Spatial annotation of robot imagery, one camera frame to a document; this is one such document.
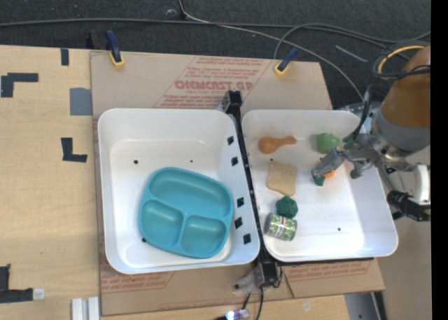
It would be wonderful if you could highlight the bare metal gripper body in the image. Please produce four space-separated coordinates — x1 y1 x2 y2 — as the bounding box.
344 130 418 172

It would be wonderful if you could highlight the orange toy carrot, green top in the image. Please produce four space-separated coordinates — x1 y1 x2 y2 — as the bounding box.
314 168 337 187

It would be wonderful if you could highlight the light green toy pepper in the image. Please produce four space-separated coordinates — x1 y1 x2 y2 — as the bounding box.
316 132 341 154

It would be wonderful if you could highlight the tan toy bread slice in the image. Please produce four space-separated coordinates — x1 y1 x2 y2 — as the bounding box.
266 160 298 197

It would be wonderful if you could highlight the white plastic tray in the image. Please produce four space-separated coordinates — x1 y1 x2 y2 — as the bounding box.
241 109 399 263
97 107 262 275

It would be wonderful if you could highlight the dark green toy broccoli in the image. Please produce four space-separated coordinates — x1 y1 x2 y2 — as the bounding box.
275 195 299 219

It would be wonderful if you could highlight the tan toy chicken drumstick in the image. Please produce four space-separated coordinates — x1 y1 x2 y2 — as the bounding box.
258 135 298 155

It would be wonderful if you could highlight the green and white can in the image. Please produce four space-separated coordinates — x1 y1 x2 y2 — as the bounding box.
263 212 298 242

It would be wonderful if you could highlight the thin black rod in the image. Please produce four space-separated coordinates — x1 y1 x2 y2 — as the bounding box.
229 101 271 267

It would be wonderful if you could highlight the blue divided plate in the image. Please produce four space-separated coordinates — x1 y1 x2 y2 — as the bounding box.
138 166 235 260

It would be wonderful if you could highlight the brown cardboard board, red print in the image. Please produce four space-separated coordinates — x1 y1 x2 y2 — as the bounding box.
89 50 386 316

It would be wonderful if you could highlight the black cylinder on white bracket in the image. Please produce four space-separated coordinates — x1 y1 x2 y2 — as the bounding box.
386 164 431 222

